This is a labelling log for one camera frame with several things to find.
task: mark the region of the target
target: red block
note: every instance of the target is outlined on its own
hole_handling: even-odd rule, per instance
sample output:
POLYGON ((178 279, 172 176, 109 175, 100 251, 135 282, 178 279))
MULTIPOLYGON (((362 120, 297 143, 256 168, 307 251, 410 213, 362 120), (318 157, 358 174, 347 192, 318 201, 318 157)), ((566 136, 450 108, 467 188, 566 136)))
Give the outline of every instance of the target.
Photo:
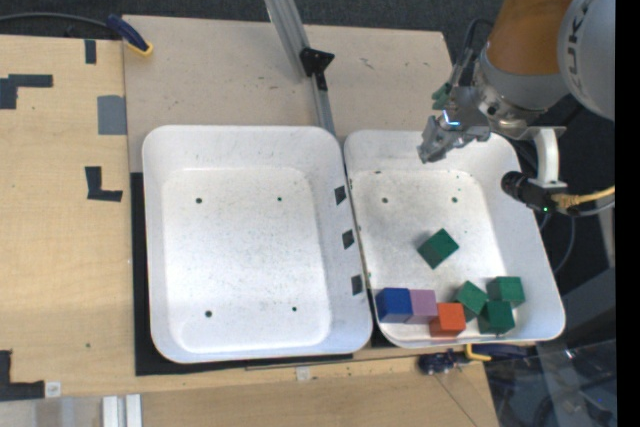
POLYGON ((464 306, 460 303, 438 303, 438 316, 429 322, 434 338, 455 338, 467 328, 464 306))

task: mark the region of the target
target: white tray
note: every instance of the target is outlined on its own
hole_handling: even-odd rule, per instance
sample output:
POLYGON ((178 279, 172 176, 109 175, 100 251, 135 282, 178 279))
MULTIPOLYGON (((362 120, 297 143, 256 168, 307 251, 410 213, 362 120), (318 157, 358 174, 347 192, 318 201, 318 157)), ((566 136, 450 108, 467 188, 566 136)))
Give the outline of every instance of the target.
MULTIPOLYGON (((487 142, 454 149, 422 164, 419 132, 365 130, 349 135, 345 163, 372 293, 384 287, 426 288, 451 300, 470 280, 484 289, 496 276, 519 276, 526 302, 504 342, 549 340, 565 314, 533 212, 507 196, 502 176, 519 170, 513 147, 492 134, 487 142), (435 270, 416 247, 444 228, 460 246, 435 270)), ((456 339, 432 338, 426 325, 379 323, 393 344, 422 348, 495 342, 477 320, 456 339)))
POLYGON ((329 132, 164 126, 146 137, 142 158, 151 335, 165 357, 347 354, 369 340, 353 212, 336 195, 347 189, 344 164, 329 132))

